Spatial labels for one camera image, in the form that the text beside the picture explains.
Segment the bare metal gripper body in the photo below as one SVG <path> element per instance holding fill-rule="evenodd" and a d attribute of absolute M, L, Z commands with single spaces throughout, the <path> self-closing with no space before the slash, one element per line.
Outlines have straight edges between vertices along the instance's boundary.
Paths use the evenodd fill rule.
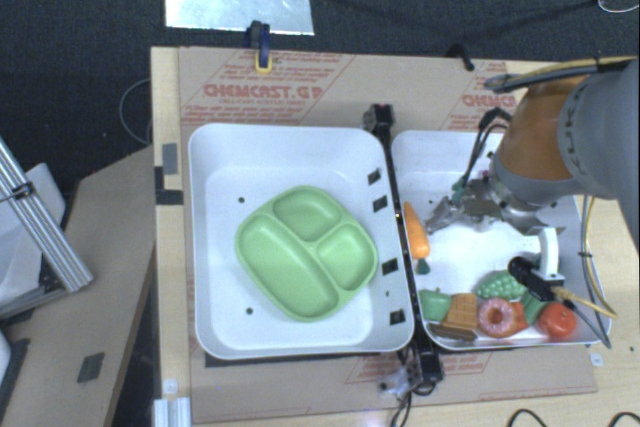
<path fill-rule="evenodd" d="M 540 206 L 518 199 L 496 178 L 471 180 L 462 194 L 461 208 L 472 219 L 491 217 L 516 230 L 541 230 L 546 227 L 538 217 Z"/>

